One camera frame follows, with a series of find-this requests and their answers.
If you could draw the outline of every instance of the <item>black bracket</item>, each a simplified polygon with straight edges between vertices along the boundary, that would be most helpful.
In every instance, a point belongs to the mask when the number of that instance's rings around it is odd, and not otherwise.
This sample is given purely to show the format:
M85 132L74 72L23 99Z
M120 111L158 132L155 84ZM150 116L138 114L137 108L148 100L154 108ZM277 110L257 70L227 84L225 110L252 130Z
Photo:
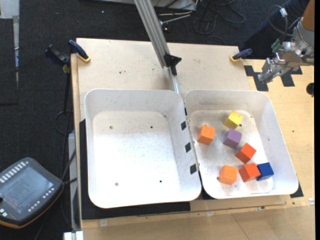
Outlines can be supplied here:
M174 76L177 75L176 65L181 61L181 58L166 54L164 55L164 60L167 67L171 67L171 72Z

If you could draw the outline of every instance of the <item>blue fabric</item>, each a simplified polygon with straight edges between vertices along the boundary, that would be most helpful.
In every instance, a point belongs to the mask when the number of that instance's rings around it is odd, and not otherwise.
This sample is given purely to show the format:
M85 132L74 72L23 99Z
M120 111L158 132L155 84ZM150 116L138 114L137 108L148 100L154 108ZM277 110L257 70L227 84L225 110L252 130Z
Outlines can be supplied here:
M289 0L281 7L285 8L288 16L288 26L290 26L295 20L302 17L304 11L310 0ZM270 16L270 21L279 30L284 30L286 27L285 21L280 11L274 10ZM271 45L281 36L279 32L274 30L265 19L256 32L249 37L243 45L239 46L239 50L252 49L251 55L248 55L248 59L266 59L272 57Z

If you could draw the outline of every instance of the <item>cube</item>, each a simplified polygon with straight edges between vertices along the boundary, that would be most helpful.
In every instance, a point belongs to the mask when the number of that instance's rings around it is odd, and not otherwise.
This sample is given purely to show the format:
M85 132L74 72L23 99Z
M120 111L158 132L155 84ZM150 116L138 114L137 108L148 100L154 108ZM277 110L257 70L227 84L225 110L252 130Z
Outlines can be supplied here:
M242 133L234 129L229 129L223 139L223 144L235 149L241 141Z
M232 185L237 181L238 169L230 165L224 165L219 172L219 182Z
M235 111L232 111L223 124L229 129L236 129L244 117Z
M215 138L215 132L216 129L210 126L207 126L206 124L202 125L198 132L198 139L197 141L203 144L210 145L211 142Z
M274 171L269 162L260 163L257 165L261 175L256 178L257 181L263 181L269 179L272 175L274 175Z
M256 152L257 151L249 143L246 143L235 156L246 164L252 159Z
M252 181L261 175L257 165L254 162L241 167L239 169L239 173L243 182Z

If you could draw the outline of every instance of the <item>table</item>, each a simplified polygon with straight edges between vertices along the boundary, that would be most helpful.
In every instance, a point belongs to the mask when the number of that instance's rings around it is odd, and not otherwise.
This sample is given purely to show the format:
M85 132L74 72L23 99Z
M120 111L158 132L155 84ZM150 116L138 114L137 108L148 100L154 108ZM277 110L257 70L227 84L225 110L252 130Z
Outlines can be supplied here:
M169 75L160 67L150 42L88 38L76 41L92 57L86 64L75 54L71 55L80 181L79 122L85 118L85 94L94 88L165 90L171 87ZM191 90L256 90L253 78L246 76L244 65L251 65L254 71L260 72L263 60L231 63L229 56L239 52L235 46L182 43L168 43L168 46L172 55L182 58L177 65L182 98ZM249 226L246 221L260 227L261 223L267 224L263 227L266 235L271 236L275 232L288 234L285 232L290 228L292 239L297 236L312 239L315 233L315 206L311 205L315 200L314 98L306 92L306 87L314 82L314 67L304 66L302 72L303 75L292 76L295 87L284 87L281 78L276 77L268 84L269 91L265 94L272 101L304 196L294 199L290 195L275 195L219 200L203 200L200 196L190 202L190 212L81 219L80 228L85 239L103 239L105 236L110 239L163 239L167 234L172 239L178 236L194 239L195 229L199 233L198 239L215 239L213 233L216 236L223 234L224 239L232 239L235 234L238 234L238 239L248 239L248 235L254 235L254 230L252 227L245 229ZM79 182L78 190L81 199ZM263 222L259 224L257 218L263 218Z

